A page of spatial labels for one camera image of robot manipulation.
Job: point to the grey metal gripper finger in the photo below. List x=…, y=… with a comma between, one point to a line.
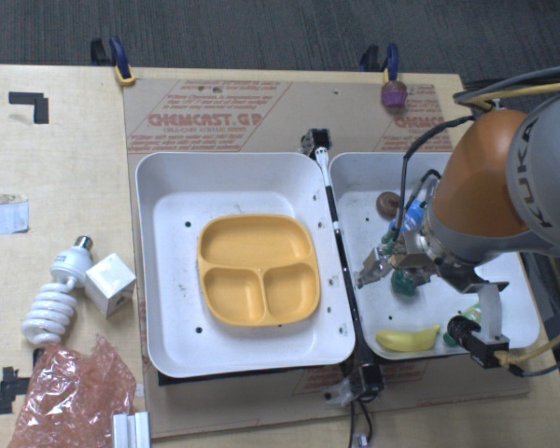
x=374, y=260
x=367, y=279

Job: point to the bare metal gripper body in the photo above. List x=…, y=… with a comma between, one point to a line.
x=413, y=261

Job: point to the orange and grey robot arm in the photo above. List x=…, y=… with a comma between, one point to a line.
x=490, y=180

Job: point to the green broccoli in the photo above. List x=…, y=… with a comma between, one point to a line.
x=403, y=285

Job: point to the thin black and white rod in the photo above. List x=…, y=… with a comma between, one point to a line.
x=340, y=236

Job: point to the white plastic tray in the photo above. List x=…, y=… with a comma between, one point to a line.
x=429, y=306
x=168, y=297

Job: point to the blue and white bottle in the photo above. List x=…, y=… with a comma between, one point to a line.
x=413, y=214

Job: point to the brown doughnut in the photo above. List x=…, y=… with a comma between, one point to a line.
x=386, y=203

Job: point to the yellow banana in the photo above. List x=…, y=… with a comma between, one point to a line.
x=406, y=340

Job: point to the green bottle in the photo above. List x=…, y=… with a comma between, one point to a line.
x=472, y=314

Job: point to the yellow divided plate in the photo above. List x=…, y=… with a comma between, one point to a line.
x=256, y=245

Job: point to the purple cupcake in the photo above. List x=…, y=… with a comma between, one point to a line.
x=394, y=95

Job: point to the brown cardboard board red print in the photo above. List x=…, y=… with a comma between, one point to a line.
x=270, y=124

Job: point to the white cube box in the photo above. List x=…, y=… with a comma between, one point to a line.
x=109, y=284

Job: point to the white spiral light bulb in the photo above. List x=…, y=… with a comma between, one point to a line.
x=51, y=306

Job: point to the pink bubble wrap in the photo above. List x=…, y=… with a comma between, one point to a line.
x=70, y=395

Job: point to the black cylinder on white bracket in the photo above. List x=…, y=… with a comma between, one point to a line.
x=489, y=315

